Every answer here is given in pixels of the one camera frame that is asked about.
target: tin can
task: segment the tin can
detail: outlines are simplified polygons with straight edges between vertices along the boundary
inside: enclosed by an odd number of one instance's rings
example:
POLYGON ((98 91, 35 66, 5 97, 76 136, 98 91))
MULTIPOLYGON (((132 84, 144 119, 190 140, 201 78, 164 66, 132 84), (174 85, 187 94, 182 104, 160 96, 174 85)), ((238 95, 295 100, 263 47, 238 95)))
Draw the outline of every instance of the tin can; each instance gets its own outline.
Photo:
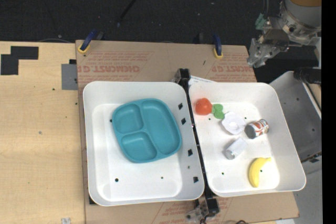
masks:
POLYGON ((268 130, 268 123, 264 119, 247 124, 244 129, 246 135, 250 139, 254 139, 262 134, 267 134, 268 130))
POLYGON ((239 137, 235 140, 225 151, 225 157, 228 159, 236 158, 240 153, 242 153, 247 147, 247 142, 239 137))

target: blue plate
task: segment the blue plate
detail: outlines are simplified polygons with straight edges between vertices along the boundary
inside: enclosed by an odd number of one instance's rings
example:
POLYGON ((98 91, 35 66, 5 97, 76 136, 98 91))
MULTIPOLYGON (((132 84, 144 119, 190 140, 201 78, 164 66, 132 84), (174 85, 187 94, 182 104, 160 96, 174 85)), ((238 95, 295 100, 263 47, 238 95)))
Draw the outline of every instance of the blue plate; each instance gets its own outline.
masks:
POLYGON ((166 158, 182 145, 172 112, 158 99, 140 99, 117 107, 112 125, 124 155, 135 163, 166 158))

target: yellow banana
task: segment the yellow banana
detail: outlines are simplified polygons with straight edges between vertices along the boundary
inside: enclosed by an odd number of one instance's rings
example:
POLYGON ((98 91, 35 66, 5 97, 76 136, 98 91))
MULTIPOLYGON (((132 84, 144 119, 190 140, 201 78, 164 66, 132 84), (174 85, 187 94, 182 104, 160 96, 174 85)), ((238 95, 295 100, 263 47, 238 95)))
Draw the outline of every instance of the yellow banana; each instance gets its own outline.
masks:
POLYGON ((260 169, 264 166, 265 163, 270 162, 271 157, 269 158, 256 158, 249 169, 248 178, 253 187, 257 188, 259 186, 259 174, 260 169))

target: white tray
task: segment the white tray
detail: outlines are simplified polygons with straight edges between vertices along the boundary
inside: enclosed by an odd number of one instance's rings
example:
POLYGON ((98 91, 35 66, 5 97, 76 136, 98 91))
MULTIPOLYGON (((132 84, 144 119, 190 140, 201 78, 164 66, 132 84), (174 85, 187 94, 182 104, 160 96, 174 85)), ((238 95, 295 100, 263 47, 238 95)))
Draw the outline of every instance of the white tray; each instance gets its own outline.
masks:
POLYGON ((186 94, 180 85, 96 81, 84 88, 83 101, 89 193, 93 201, 114 206, 194 200, 202 195, 202 169, 186 94), (118 106, 144 98, 157 98, 167 104, 180 128, 182 146, 167 158, 133 163, 124 156, 110 119, 118 106))
POLYGON ((238 135, 228 133, 221 120, 212 114, 200 116, 194 112, 206 177, 210 189, 222 197, 301 190, 306 184, 300 159, 290 135, 278 96, 265 83, 209 83, 192 84, 189 90, 193 110, 200 98, 219 103, 224 113, 233 111, 246 123, 265 119, 269 132, 249 139, 244 131, 238 135), (248 147, 234 160, 224 155, 225 148, 238 137, 248 147), (271 157, 260 173, 260 185, 254 188, 248 179, 252 161, 258 157, 271 157))

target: robotic hand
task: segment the robotic hand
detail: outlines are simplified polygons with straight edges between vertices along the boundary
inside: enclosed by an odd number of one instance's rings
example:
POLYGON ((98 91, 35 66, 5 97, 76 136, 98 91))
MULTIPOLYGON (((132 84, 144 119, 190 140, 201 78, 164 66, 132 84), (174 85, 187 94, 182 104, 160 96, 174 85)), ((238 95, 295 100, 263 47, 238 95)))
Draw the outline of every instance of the robotic hand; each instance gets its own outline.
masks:
POLYGON ((317 36, 321 31, 321 3, 322 0, 283 0, 278 17, 268 17, 266 6, 256 21, 261 35, 251 40, 247 63, 258 68, 279 52, 286 52, 289 46, 316 46, 321 67, 321 38, 317 36))

